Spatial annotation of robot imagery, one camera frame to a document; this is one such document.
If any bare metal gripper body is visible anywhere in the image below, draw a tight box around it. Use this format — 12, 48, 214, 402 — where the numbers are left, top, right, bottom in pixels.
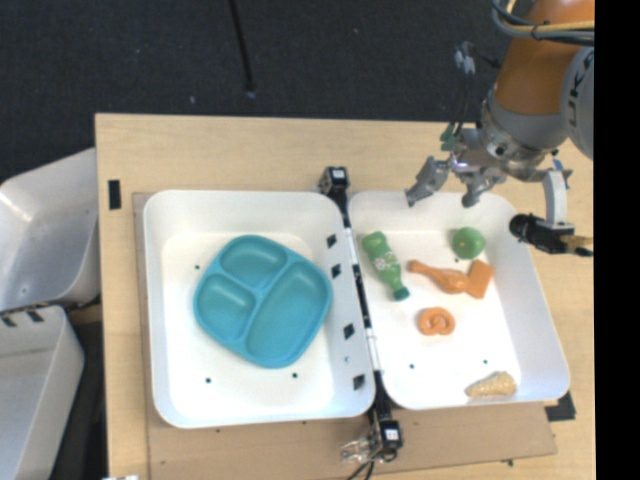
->
450, 126, 551, 190

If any green apple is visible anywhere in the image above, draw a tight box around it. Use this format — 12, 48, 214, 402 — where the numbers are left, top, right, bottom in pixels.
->
451, 226, 487, 260

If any orange cracker slice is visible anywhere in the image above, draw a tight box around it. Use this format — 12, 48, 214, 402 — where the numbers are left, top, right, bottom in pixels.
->
467, 259, 495, 300

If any green plastic bottle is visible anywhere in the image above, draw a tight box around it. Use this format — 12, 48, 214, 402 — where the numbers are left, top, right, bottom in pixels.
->
361, 231, 411, 302

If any orange chicken drumstick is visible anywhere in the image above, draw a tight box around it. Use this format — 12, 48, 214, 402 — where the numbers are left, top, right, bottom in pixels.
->
407, 259, 472, 295

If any thin black and white rod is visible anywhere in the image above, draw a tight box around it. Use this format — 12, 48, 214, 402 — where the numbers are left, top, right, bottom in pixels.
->
333, 187, 392, 422

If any orange spiral pastry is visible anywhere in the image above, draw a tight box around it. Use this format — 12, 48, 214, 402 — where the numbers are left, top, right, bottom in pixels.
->
417, 306, 457, 338

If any white plastic tray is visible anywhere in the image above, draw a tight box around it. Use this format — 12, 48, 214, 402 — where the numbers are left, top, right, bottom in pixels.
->
347, 189, 572, 412
142, 189, 377, 430

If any beige corn cob piece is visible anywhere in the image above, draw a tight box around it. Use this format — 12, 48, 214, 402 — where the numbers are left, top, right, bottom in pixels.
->
464, 370, 518, 399

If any blue divided plate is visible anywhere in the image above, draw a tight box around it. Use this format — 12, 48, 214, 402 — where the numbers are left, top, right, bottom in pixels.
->
192, 234, 334, 370

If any black cylinder on white bracket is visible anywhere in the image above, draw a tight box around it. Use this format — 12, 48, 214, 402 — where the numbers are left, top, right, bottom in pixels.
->
508, 168, 577, 255

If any black block with thin wires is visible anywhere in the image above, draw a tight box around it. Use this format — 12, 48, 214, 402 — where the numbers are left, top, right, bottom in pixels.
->
372, 419, 403, 454
319, 165, 350, 195

